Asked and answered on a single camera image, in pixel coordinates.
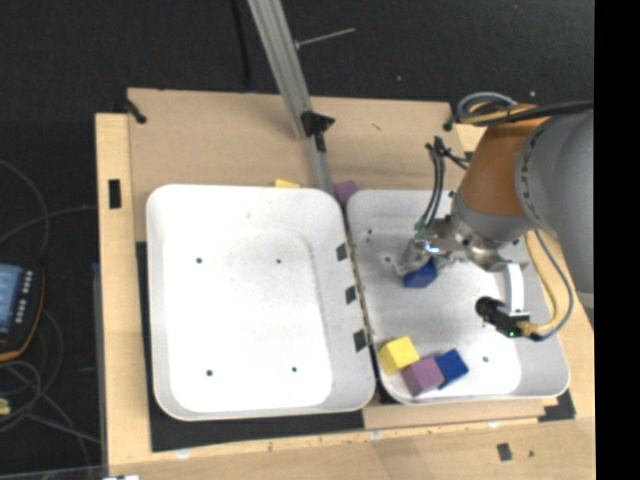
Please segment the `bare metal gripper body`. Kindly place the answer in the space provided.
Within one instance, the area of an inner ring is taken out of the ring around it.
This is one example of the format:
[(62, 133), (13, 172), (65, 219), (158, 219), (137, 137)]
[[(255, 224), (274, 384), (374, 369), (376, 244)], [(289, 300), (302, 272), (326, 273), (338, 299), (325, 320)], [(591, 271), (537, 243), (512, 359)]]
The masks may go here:
[(500, 250), (506, 246), (505, 242), (483, 237), (458, 215), (433, 219), (429, 225), (421, 228), (416, 226), (412, 245), (416, 251), (415, 258), (421, 255), (426, 259), (435, 257), (449, 262), (465, 259), (489, 273), (501, 272), (510, 265), (521, 269), (529, 266), (527, 259), (504, 258)]

